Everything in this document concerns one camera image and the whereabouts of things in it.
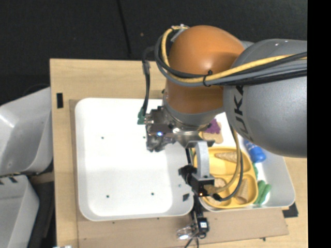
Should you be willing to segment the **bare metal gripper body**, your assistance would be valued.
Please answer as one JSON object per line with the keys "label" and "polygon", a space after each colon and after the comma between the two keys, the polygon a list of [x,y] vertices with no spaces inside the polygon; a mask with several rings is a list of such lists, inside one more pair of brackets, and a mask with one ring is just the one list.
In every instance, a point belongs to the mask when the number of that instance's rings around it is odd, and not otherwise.
{"label": "bare metal gripper body", "polygon": [[159,106],[145,117],[146,148],[150,152],[160,152],[174,143],[192,148],[201,140],[199,133],[209,125],[210,116],[206,113],[180,113],[169,106]]}

